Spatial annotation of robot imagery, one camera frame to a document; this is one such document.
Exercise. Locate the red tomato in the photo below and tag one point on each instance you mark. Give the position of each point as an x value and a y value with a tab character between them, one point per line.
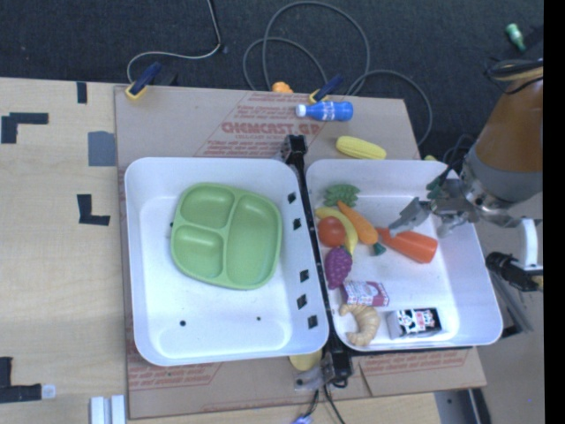
331	231

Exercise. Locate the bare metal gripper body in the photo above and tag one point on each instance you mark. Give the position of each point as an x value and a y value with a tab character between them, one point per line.
459	201

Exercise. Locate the orange bottle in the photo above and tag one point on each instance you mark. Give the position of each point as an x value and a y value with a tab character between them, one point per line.
412	245

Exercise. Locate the brown cardboard board red print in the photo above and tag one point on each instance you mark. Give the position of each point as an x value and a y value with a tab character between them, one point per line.
176	122

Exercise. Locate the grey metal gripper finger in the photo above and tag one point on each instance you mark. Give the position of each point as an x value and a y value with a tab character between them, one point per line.
450	227
410	217

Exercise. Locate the orange carrot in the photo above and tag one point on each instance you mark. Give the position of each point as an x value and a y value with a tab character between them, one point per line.
359	225

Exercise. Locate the black and white milk carton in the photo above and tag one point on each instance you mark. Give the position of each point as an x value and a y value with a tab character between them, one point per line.
415	323

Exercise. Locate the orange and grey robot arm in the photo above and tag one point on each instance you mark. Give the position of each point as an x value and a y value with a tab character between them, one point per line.
507	135

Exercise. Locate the purple grapes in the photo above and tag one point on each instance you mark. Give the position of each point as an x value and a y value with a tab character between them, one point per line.
337	265

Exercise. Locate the tan croissant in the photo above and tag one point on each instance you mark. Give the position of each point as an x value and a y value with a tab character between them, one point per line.
365	325

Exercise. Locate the yellow corn cob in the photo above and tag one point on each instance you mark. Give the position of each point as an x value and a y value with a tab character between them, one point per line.
361	147

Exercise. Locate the green divided plate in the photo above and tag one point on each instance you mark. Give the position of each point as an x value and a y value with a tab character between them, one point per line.
229	236

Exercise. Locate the yellow lemon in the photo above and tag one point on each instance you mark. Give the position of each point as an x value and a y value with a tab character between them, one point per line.
305	360

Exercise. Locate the green bottle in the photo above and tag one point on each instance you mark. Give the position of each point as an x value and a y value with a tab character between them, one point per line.
515	36

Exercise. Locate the yellow banana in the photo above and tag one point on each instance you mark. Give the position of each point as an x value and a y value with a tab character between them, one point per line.
351	236

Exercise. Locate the small orange toy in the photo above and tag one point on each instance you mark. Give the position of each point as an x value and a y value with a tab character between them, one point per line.
281	88

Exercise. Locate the pink and white carton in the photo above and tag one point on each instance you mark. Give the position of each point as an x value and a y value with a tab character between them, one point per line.
366	293

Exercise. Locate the white plastic tray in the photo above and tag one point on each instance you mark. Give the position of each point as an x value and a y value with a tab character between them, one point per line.
424	289
212	325

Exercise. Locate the black cylinder on white bracket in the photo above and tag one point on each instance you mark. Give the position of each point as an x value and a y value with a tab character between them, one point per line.
514	270

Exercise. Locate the blue bottle white cap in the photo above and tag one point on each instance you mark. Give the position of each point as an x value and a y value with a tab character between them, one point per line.
329	111

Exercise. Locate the thin black rod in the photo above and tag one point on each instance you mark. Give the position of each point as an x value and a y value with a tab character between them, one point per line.
311	219

